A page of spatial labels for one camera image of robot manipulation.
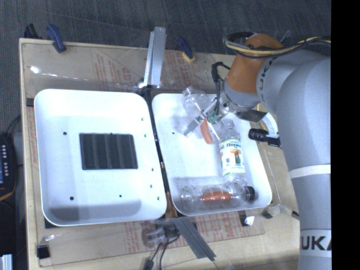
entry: gray carpet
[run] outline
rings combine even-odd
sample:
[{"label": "gray carpet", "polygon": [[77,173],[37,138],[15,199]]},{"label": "gray carpet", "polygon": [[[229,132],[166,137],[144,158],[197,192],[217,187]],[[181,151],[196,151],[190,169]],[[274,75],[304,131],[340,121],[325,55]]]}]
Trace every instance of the gray carpet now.
[{"label": "gray carpet", "polygon": [[[147,47],[150,31],[162,26],[167,49],[178,50],[174,41],[183,37],[195,52],[233,54],[223,38],[234,32],[281,39],[289,31],[287,44],[331,35],[331,0],[0,0],[0,20],[3,133],[20,115],[18,40],[30,23],[44,39],[54,23],[64,41],[132,47]],[[21,131],[18,122],[11,133]]]}]

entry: gray robot arm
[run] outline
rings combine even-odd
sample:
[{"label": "gray robot arm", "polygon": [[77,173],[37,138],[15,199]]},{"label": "gray robot arm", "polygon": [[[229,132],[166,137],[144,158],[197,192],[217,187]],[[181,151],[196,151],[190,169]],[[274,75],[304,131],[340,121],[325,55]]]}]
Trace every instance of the gray robot arm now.
[{"label": "gray robot arm", "polygon": [[263,61],[256,93],[230,87],[230,100],[261,102],[276,114],[300,214],[300,270],[331,269],[330,58],[298,50]]}]

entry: bottle label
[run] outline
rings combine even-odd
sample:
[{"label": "bottle label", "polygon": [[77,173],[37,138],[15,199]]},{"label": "bottle label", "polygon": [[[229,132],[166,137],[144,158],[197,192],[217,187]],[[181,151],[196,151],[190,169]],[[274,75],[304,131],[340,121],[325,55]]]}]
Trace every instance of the bottle label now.
[{"label": "bottle label", "polygon": [[245,173],[241,142],[238,139],[224,139],[219,143],[223,176],[230,173]]}]

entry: white tray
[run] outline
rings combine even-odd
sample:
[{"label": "white tray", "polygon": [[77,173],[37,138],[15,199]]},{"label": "white tray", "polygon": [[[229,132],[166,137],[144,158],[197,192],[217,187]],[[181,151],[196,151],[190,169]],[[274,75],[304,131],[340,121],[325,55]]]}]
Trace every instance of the white tray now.
[{"label": "white tray", "polygon": [[[149,108],[134,93],[45,89],[34,101],[42,209],[57,226],[157,219],[166,210]],[[80,133],[131,134],[138,169],[83,170]]]},{"label": "white tray", "polygon": [[174,206],[180,213],[191,216],[255,209],[271,202],[271,188],[257,144],[248,138],[250,123],[230,113],[226,117],[233,119],[240,132],[247,181],[254,187],[255,200],[236,208],[185,209],[179,193],[182,186],[221,183],[221,162],[217,145],[207,144],[199,127],[188,138],[183,135],[191,122],[183,107],[183,94],[158,94],[152,101],[152,108],[170,193]]}]

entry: bottle with label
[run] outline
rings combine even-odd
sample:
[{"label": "bottle with label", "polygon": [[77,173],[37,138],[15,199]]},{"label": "bottle with label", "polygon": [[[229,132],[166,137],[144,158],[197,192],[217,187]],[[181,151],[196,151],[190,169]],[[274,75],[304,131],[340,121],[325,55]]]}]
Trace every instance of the bottle with label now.
[{"label": "bottle with label", "polygon": [[191,118],[198,117],[211,104],[208,95],[202,90],[195,89],[192,85],[182,93],[184,94],[184,108]]},{"label": "bottle with label", "polygon": [[206,186],[185,185],[180,197],[186,210],[234,208],[252,201],[255,191],[251,186],[228,181]]},{"label": "bottle with label", "polygon": [[218,146],[222,167],[222,176],[227,181],[247,184],[244,156],[241,148],[239,132],[235,129],[232,119],[222,119],[216,125],[219,137]]}]

